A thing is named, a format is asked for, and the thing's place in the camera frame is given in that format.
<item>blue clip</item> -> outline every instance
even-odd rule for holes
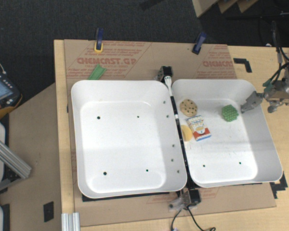
[[[200,53],[201,45],[206,40],[206,38],[207,38],[207,34],[205,34],[204,32],[199,33],[196,39],[196,44],[194,45],[193,50],[192,50],[193,53],[197,55]]]
[[[96,37],[96,42],[94,44],[94,51],[97,53],[101,53],[103,51],[103,29],[102,28],[97,28],[95,37]]]

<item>plastic tray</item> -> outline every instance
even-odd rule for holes
[[[89,198],[171,192],[187,181],[166,86],[82,80],[71,91],[78,185]]]
[[[177,107],[184,99],[198,106],[211,137],[185,142],[192,180],[201,187],[276,181],[282,167],[260,106],[240,112],[240,106],[255,90],[245,80],[190,80],[174,82],[172,91]],[[227,122],[222,108],[231,104],[237,120]],[[181,125],[186,117],[178,109]]]

